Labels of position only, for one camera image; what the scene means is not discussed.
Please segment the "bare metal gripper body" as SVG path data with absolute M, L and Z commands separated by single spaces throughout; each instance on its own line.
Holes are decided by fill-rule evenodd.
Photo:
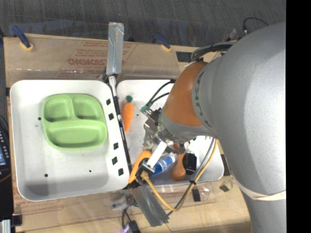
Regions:
M 142 148 L 146 150 L 155 150 L 160 142 L 164 142 L 166 144 L 164 151 L 173 152 L 173 135 L 164 127 L 162 108 L 155 110 L 149 109 L 146 111 L 145 115 L 147 116 L 147 120 L 143 125 L 145 136 Z

